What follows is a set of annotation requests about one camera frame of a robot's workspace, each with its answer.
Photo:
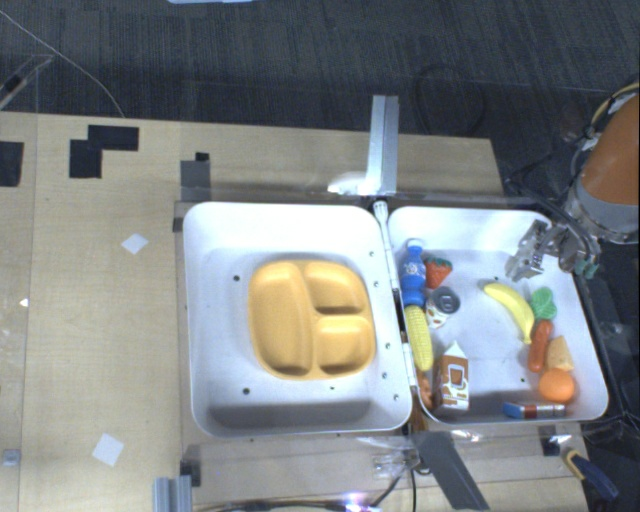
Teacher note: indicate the white and brown can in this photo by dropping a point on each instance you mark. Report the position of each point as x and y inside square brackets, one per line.
[444, 301]

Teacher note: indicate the orange carrot with green top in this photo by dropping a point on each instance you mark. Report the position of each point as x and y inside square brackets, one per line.
[540, 345]

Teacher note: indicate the yellow cheese wedge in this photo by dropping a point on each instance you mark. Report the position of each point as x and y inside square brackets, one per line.
[560, 355]

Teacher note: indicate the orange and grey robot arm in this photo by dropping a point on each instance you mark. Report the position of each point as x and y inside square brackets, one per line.
[612, 150]

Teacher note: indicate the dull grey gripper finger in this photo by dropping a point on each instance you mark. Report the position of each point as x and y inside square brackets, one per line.
[535, 235]
[522, 265]

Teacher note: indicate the blue plastic bottle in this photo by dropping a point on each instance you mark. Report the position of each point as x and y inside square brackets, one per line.
[412, 280]

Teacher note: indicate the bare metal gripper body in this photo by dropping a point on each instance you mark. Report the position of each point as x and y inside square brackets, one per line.
[564, 244]

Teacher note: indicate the orange divided plate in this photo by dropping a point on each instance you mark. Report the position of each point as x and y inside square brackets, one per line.
[280, 320]

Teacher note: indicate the orange fruit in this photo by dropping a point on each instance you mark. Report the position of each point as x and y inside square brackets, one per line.
[556, 386]

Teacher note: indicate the yellow banana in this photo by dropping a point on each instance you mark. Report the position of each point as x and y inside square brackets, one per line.
[515, 306]

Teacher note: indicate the yellow corn cob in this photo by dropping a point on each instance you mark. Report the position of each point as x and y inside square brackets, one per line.
[419, 340]

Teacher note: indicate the white plastic tray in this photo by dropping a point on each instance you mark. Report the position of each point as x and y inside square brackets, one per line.
[220, 320]
[480, 360]

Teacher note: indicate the brown and white carton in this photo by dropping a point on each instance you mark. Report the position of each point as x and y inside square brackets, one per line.
[452, 380]

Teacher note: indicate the thin black and white rod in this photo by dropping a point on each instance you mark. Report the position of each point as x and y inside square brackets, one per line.
[386, 245]

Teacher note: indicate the red strawberry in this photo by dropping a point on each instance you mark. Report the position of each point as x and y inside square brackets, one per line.
[437, 272]

